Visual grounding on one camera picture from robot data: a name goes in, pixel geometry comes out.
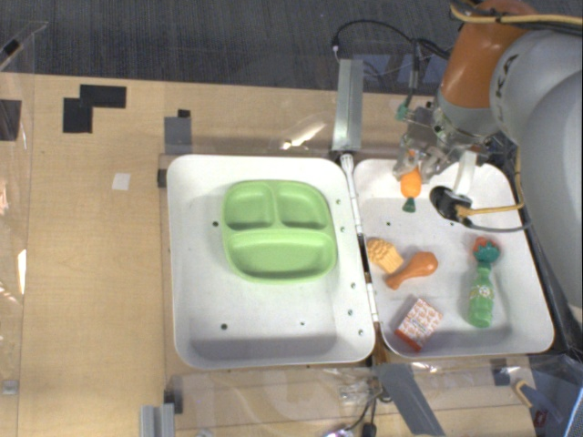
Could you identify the white plastic tray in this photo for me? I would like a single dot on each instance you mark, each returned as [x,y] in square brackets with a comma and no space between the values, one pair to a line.
[273,321]
[455,321]

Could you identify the green bottle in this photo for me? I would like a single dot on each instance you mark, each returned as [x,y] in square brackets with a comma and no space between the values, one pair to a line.
[481,298]

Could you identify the orange carrot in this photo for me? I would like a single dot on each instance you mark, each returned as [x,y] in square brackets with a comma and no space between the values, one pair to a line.
[411,184]

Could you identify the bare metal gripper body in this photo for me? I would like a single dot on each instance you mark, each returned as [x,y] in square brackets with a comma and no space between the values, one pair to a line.
[437,137]

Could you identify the black cylinder on white bracket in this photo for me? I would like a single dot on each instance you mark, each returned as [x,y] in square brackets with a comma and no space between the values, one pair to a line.
[446,200]

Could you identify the green divided plate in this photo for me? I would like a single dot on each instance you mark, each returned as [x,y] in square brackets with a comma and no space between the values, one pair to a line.
[280,253]

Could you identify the orange chicken drumstick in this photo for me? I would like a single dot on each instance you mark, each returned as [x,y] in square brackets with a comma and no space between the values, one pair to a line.
[416,267]

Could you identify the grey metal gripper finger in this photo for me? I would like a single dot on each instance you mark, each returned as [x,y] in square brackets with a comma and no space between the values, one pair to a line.
[402,162]
[432,167]

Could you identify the orange and white carton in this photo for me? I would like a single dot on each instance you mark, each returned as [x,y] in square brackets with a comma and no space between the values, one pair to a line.
[419,325]

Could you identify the red strawberry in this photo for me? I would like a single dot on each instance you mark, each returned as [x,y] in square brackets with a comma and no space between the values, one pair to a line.
[486,249]

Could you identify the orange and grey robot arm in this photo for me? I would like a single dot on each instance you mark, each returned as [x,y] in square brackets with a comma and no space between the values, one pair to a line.
[542,121]

